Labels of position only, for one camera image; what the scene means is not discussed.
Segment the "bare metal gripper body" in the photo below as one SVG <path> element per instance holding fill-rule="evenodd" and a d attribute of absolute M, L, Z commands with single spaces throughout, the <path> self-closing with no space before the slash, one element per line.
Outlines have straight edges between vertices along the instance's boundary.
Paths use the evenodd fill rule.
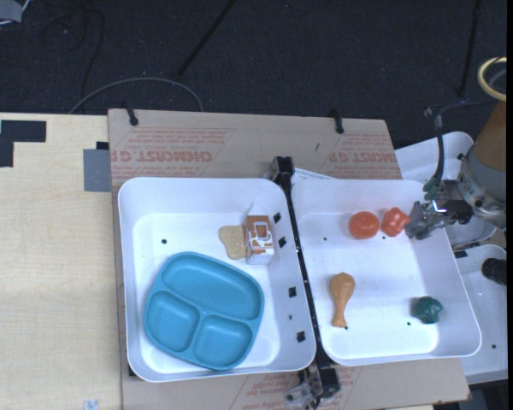
<path fill-rule="evenodd" d="M 432 200 L 432 212 L 446 219 L 447 225 L 464 225 L 479 218 L 506 229 L 505 203 L 470 181 L 443 180 Z"/>

